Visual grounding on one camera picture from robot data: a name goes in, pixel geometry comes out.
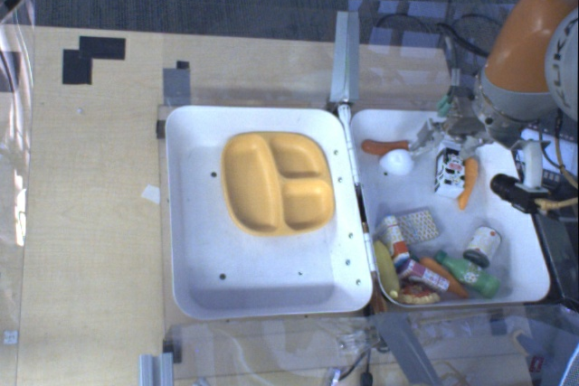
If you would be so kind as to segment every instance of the green bottle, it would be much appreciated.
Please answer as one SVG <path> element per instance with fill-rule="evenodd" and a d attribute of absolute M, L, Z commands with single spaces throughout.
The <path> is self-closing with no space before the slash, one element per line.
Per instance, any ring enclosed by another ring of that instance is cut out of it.
<path fill-rule="evenodd" d="M 493 297 L 500 287 L 500 280 L 466 259 L 449 258 L 444 251 L 438 251 L 434 260 L 447 268 L 460 283 L 475 289 L 484 297 Z"/>

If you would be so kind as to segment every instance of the carrot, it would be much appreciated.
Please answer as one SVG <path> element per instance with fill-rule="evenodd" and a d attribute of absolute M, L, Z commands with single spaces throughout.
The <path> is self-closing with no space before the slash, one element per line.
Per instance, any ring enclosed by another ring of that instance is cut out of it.
<path fill-rule="evenodd" d="M 467 207 L 470 194 L 479 176 L 479 162 L 475 157 L 467 158 L 464 162 L 464 190 L 459 196 L 459 208 L 461 211 Z"/>
<path fill-rule="evenodd" d="M 433 258 L 421 258 L 420 263 L 426 268 L 430 269 L 432 272 L 435 272 L 441 277 L 445 277 L 446 279 L 448 279 L 450 282 L 449 291 L 451 293 L 454 293 L 455 295 L 458 295 L 463 298 L 469 297 L 469 293 L 459 283 L 459 280 L 453 277 L 452 274 L 446 268 L 444 268 L 441 264 L 436 262 Z"/>

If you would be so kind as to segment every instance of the white ball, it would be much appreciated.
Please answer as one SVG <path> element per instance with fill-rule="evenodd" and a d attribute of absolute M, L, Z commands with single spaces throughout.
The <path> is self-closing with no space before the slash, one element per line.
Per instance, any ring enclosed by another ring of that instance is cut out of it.
<path fill-rule="evenodd" d="M 407 175 L 413 170 L 414 161 L 408 150 L 392 150 L 380 158 L 380 166 L 387 174 Z"/>

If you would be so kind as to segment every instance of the silver can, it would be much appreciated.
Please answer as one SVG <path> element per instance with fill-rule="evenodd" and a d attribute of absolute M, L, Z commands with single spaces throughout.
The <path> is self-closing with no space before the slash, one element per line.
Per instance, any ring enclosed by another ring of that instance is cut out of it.
<path fill-rule="evenodd" d="M 497 254 L 501 241 L 502 237 L 495 229 L 478 227 L 462 253 L 462 257 L 482 268 L 487 268 Z"/>

